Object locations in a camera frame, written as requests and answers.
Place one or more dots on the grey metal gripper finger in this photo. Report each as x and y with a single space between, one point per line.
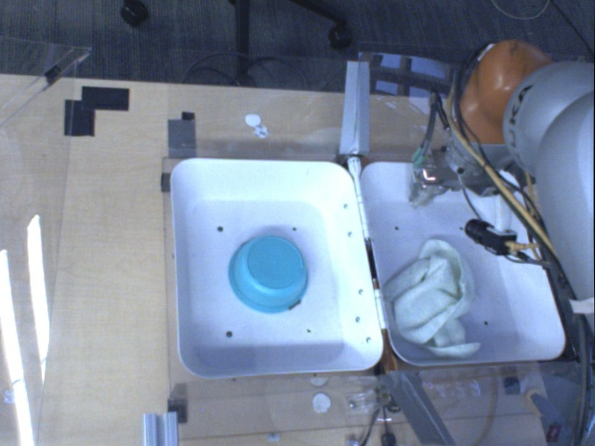
436 192
418 193

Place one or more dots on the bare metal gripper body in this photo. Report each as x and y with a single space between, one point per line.
467 170

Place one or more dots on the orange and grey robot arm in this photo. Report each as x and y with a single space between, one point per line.
553 123

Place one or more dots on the white towel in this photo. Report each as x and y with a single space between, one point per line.
427 295

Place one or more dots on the white plastic tray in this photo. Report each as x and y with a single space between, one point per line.
279 193
511 305

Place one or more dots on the blue bowl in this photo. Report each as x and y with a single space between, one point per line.
272 272

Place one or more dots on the black office chair base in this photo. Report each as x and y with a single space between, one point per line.
241 12

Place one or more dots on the black cylinder on white bracket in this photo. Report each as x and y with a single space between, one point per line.
485 235

